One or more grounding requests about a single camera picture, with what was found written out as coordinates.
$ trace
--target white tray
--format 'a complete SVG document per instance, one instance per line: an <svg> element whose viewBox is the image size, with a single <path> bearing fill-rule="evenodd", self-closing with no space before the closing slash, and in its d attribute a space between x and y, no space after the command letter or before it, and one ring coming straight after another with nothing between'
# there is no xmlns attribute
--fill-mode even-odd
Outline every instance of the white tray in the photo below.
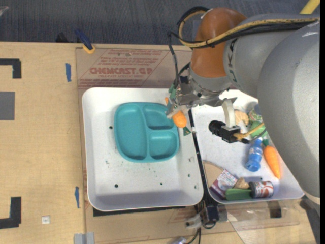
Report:
<svg viewBox="0 0 325 244"><path fill-rule="evenodd" d="M180 129L178 153L156 163L127 161L115 144L114 113L120 104L165 104L167 96L167 89L152 88L90 88L84 93L88 199L96 209L191 206L200 202L203 185L191 135L183 136Z"/></svg>
<svg viewBox="0 0 325 244"><path fill-rule="evenodd" d="M221 99L235 98L235 109L249 109L249 104L256 104L257 99L250 97L239 90L229 90L220 95ZM225 122L224 112L222 107L210 107L207 105L192 108L194 126L197 133L198 145L202 160L210 161L226 170L228 170L236 178L244 177L247 182L250 181L271 181L274 185L274 194L268 200L284 200L284 199L298 199L304 193L300 188L298 182L280 158L281 179L277 179L270 170L265 159L261 160L261 168L257 172L248 171L244 165L247 161L249 144L240 142L227 143L220 137L212 135L208 129L208 125L212 120ZM265 201L261 199L249 199L238 201L226 201L221 199L218 195L210 190L210 195L220 203L245 203Z"/></svg>

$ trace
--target teal plate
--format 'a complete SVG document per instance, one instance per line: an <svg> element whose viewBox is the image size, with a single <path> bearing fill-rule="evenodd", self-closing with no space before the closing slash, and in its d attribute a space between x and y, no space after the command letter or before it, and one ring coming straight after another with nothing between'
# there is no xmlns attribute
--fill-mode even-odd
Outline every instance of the teal plate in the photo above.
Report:
<svg viewBox="0 0 325 244"><path fill-rule="evenodd" d="M159 162L172 158L179 148L178 130L158 103L120 105L114 116L114 135L119 153L132 162Z"/></svg>

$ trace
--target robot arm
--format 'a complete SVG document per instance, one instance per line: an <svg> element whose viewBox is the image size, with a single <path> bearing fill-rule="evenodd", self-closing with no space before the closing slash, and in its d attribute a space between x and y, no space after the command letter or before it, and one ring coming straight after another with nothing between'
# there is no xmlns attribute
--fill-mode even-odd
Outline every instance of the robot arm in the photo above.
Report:
<svg viewBox="0 0 325 244"><path fill-rule="evenodd" d="M257 22L264 24L256 27ZM319 18L309 15L245 19L230 9L210 10L199 27L196 47L190 44L187 76L177 77L170 97L183 109L220 106L224 100L219 95L231 86L257 98L273 143L316 204L320 204L319 33ZM219 43L211 42L213 37L221 37L215 39ZM181 42L189 46L182 38Z"/></svg>

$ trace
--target toy carrot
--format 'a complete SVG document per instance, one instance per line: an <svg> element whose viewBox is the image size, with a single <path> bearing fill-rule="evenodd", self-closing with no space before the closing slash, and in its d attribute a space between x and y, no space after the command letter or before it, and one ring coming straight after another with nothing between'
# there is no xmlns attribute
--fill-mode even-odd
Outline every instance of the toy carrot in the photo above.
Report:
<svg viewBox="0 0 325 244"><path fill-rule="evenodd" d="M280 165L277 157L277 151L274 147L268 145L268 142L265 144L265 148L263 150L264 158L268 163L269 167L271 168L273 174L278 179L281 178L280 175Z"/></svg>

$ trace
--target blue tape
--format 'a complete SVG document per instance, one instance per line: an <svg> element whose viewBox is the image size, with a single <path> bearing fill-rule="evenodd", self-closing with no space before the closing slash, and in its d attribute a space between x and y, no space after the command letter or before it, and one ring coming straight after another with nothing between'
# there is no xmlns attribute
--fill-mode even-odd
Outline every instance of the blue tape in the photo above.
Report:
<svg viewBox="0 0 325 244"><path fill-rule="evenodd" d="M71 65L69 63L66 63L66 76L67 81L71 82Z"/></svg>
<svg viewBox="0 0 325 244"><path fill-rule="evenodd" d="M76 201L77 201L77 208L79 209L80 206L79 206L79 187L76 186L76 189L75 189L75 197L76 197Z"/></svg>

